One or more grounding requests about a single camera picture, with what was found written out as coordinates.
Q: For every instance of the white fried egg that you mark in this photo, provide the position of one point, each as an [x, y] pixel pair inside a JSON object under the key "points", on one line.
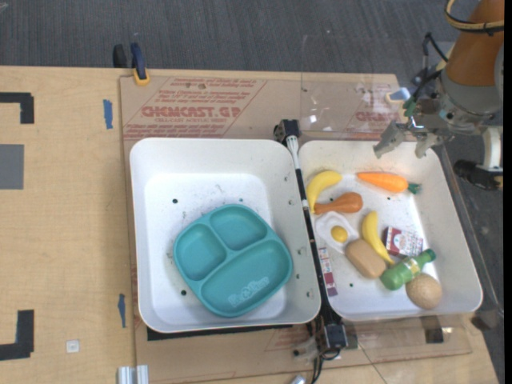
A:
{"points": [[328, 224]]}

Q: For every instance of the brown chicken drumstick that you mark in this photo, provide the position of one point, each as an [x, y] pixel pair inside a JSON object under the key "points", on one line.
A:
{"points": [[346, 202]]}

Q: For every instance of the thin black and white rod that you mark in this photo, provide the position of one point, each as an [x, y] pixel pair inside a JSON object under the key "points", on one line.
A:
{"points": [[311, 230]]}

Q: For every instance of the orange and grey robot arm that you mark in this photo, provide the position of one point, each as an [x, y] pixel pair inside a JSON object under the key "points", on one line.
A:
{"points": [[476, 54]]}

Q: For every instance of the tan round bread roll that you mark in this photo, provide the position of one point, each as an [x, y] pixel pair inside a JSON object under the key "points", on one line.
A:
{"points": [[424, 292]]}

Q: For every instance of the black cylinder on white bracket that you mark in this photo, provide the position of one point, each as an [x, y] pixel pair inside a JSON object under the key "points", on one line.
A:
{"points": [[478, 174]]}

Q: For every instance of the white plastic tray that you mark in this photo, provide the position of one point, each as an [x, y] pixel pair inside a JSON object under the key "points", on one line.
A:
{"points": [[448, 222], [208, 174]]}

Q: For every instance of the teal divided plate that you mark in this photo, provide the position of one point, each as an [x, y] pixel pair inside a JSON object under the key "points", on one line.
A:
{"points": [[236, 262]]}

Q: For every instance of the orange carrot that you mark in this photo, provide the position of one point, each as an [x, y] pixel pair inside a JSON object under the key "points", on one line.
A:
{"points": [[382, 181]]}

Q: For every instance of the green bottle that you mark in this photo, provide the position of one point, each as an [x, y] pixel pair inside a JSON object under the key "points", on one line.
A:
{"points": [[398, 275]]}

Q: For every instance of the red and white carton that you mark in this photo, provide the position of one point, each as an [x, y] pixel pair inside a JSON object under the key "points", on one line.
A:
{"points": [[402, 243]]}

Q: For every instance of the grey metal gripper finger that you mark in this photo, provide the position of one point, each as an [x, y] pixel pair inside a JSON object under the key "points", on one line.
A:
{"points": [[425, 142], [390, 139]]}

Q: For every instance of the red and white flat packet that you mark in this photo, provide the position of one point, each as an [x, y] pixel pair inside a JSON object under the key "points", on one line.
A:
{"points": [[329, 274]]}

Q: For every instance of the yellow banana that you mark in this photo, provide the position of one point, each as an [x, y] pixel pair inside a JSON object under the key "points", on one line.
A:
{"points": [[318, 184], [372, 232]]}

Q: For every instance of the tan bread loaf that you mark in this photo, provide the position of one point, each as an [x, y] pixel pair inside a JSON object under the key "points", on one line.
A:
{"points": [[364, 259]]}

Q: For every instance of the brown cardboard board red print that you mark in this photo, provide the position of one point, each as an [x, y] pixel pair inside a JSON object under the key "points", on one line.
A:
{"points": [[192, 110]]}

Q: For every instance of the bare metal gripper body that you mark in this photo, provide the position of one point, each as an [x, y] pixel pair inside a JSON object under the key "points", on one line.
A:
{"points": [[442, 119]]}

